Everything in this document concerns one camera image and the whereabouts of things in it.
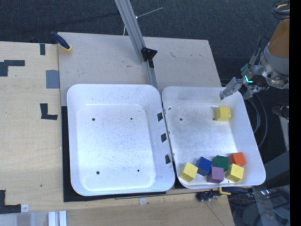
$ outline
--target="metal rod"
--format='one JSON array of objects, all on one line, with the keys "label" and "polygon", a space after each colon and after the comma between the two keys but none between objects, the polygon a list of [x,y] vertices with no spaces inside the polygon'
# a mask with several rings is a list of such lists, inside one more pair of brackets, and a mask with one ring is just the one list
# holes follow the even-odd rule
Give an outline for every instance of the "metal rod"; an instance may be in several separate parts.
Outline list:
[{"label": "metal rod", "polygon": [[156,11],[158,11],[158,10],[160,10],[160,9],[163,9],[163,8],[157,8],[157,9],[152,10],[152,11],[150,11],[150,12],[143,13],[143,14],[141,14],[141,15],[139,15],[139,16],[136,16],[136,18],[140,18],[140,17],[142,17],[142,16],[148,15],[148,14],[153,13],[153,12],[156,12]]},{"label": "metal rod", "polygon": [[[134,50],[138,56],[138,59],[140,60],[141,63],[145,63],[141,50],[146,46],[136,16],[134,14],[131,2],[130,0],[115,0],[115,3],[121,15],[122,21],[125,24],[127,33],[134,46]],[[154,68],[150,67],[149,61],[146,64],[148,69],[149,82],[152,86],[158,88],[155,70]]]}]

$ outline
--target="black clamp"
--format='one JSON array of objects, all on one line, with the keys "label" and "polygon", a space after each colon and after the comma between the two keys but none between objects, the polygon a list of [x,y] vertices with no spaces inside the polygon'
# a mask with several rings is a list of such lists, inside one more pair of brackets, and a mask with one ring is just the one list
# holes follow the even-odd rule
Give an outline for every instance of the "black clamp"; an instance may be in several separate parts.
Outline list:
[{"label": "black clamp", "polygon": [[149,66],[150,68],[154,68],[154,63],[152,61],[152,59],[154,58],[154,56],[156,55],[158,51],[157,50],[153,50],[150,48],[142,48],[141,49],[141,53],[143,56],[144,61],[149,61]]}]

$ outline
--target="yellow cube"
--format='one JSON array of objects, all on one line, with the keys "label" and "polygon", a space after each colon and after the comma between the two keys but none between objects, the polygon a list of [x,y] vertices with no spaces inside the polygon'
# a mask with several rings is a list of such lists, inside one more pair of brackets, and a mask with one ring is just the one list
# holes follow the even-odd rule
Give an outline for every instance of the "yellow cube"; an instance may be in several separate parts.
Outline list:
[{"label": "yellow cube", "polygon": [[228,106],[219,106],[214,111],[216,121],[227,121],[231,118],[231,110]]},{"label": "yellow cube", "polygon": [[191,164],[190,162],[187,162],[182,166],[179,177],[187,182],[190,182],[195,178],[197,171],[197,166]]},{"label": "yellow cube", "polygon": [[243,167],[233,163],[229,166],[229,169],[226,170],[225,178],[236,183],[243,178],[244,170],[245,169]]}]

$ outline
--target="purple cube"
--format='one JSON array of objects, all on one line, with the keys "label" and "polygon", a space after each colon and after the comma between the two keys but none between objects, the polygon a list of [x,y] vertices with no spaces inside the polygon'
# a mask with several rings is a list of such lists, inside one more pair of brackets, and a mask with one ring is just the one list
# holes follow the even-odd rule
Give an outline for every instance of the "purple cube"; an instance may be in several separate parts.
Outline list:
[{"label": "purple cube", "polygon": [[210,172],[211,165],[212,161],[201,156],[196,163],[196,166],[198,167],[198,174],[206,176]]},{"label": "purple cube", "polygon": [[210,172],[207,174],[207,182],[220,183],[224,180],[224,168],[211,167]]}]

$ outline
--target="blue clamp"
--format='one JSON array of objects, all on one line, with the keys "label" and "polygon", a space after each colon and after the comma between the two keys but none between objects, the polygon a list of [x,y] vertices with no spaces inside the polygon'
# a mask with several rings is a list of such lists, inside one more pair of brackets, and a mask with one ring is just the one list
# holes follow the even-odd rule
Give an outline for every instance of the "blue clamp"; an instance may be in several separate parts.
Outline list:
[{"label": "blue clamp", "polygon": [[50,33],[50,37],[55,40],[56,42],[58,42],[60,44],[60,47],[64,50],[66,50],[67,52],[70,52],[72,49],[72,46],[70,44],[68,44],[60,35],[58,35],[55,32],[51,32]]}]

